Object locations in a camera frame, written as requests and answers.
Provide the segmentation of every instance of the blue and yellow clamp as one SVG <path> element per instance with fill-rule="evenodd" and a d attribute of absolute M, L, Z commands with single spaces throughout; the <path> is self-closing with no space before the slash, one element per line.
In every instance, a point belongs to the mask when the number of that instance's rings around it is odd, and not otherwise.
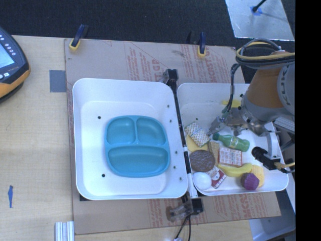
<path fill-rule="evenodd" d="M 206 49 L 205 49 L 205 32 L 200 33 L 200 40 L 198 42 L 197 55 L 201 58 L 205 57 Z"/>
<path fill-rule="evenodd" d="M 81 24 L 75 37 L 71 40 L 69 48 L 73 51 L 77 50 L 80 44 L 80 39 L 84 38 L 88 32 L 88 25 Z"/>

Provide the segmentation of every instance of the brown round object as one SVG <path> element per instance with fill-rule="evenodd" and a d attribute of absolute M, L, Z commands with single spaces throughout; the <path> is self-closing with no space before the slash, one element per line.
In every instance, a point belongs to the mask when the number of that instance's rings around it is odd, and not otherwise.
<path fill-rule="evenodd" d="M 205 150 L 196 150 L 190 154 L 191 167 L 196 172 L 208 172 L 215 165 L 215 157 Z"/>

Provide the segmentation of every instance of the white plastic tray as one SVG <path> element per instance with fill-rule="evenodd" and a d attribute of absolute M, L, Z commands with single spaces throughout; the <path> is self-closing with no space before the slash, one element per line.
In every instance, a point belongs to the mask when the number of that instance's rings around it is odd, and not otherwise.
<path fill-rule="evenodd" d="M 73 86 L 76 185 L 90 200 L 178 198 L 188 186 L 172 90 L 160 82 L 83 78 Z M 108 167 L 104 131 L 114 117 L 153 117 L 164 127 L 171 162 L 160 175 L 121 177 Z"/>
<path fill-rule="evenodd" d="M 180 113 L 182 124 L 184 128 L 192 122 L 197 122 L 202 129 L 207 132 L 211 126 L 212 121 L 216 116 L 221 115 L 222 109 L 225 105 L 222 104 L 224 100 L 228 101 L 230 97 L 230 84 L 213 84 L 213 83 L 184 83 L 178 87 L 178 100 L 180 105 Z M 240 100 L 240 95 L 245 94 L 249 84 L 235 84 L 234 99 Z M 268 130 L 275 131 L 273 124 L 269 123 L 265 126 Z M 225 127 L 221 134 L 233 134 L 229 127 Z M 251 131 L 243 131 L 239 135 L 242 139 L 250 141 L 250 148 L 247 152 L 242 153 L 243 163 L 252 163 L 262 166 L 262 163 L 255 160 L 251 151 L 255 146 L 267 149 L 267 138 L 258 137 Z M 278 143 L 273 147 L 273 150 L 283 161 L 282 153 Z M 226 177 L 222 184 L 214 189 L 213 187 L 202 191 L 200 193 L 207 196 L 214 195 L 229 195 L 253 192 L 268 192 L 280 191 L 288 185 L 288 175 L 278 170 L 269 171 L 264 167 L 265 182 L 264 185 L 255 191 L 247 191 L 240 184 L 239 178 Z"/>

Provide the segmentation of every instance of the device screen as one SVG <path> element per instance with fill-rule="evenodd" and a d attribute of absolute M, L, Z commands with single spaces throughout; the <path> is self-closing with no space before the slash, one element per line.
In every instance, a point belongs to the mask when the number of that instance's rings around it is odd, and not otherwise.
<path fill-rule="evenodd" d="M 3 46 L 0 46 L 0 68 L 13 64 L 14 60 L 6 52 Z"/>

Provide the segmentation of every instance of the silver panel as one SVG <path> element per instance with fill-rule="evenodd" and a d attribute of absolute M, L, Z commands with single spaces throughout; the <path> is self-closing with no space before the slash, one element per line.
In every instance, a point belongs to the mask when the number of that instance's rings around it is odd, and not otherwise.
<path fill-rule="evenodd" d="M 234 36 L 294 41 L 281 0 L 266 0 L 254 13 L 251 8 L 261 1 L 225 0 Z"/>

